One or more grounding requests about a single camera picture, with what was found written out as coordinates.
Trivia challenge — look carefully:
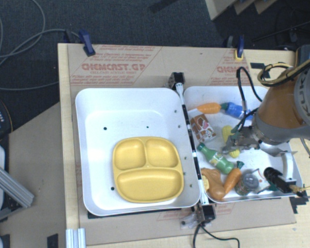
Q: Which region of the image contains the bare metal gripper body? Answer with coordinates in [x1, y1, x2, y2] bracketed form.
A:
[232, 126, 288, 157]

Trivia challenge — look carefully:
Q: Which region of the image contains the white and green packet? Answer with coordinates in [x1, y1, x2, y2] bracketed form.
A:
[256, 179, 277, 194]

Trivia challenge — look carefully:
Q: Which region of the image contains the brown toy bread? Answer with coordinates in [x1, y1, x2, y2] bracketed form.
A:
[200, 167, 226, 201]

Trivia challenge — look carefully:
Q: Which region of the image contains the brown cardboard board, red print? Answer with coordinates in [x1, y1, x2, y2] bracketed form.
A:
[67, 44, 298, 246]

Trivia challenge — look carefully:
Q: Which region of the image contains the thin black and white rod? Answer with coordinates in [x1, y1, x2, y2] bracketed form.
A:
[175, 82, 209, 205]

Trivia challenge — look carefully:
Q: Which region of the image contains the orange carrot with green top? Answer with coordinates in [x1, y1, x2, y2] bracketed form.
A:
[223, 161, 245, 194]

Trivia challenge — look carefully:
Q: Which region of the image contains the black cylinder on white bracket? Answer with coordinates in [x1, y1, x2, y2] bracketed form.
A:
[263, 150, 304, 197]

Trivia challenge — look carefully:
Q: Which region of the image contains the white plastic tray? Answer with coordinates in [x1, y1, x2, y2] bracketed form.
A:
[182, 86, 304, 205]
[74, 87, 202, 217]

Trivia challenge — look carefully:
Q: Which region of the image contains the yellow toy corn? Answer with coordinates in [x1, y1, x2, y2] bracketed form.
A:
[222, 125, 241, 159]

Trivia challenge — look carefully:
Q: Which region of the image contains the brown and white carton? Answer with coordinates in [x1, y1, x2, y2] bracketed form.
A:
[190, 113, 218, 143]

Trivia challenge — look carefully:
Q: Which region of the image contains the yellow divided plate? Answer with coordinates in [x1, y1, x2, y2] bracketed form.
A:
[112, 136, 185, 204]

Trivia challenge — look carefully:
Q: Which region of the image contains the small can with grey lid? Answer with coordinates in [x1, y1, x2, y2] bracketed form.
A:
[234, 172, 260, 197]

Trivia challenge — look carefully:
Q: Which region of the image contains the blue bottle with green cap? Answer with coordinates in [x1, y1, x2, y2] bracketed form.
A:
[220, 102, 253, 120]

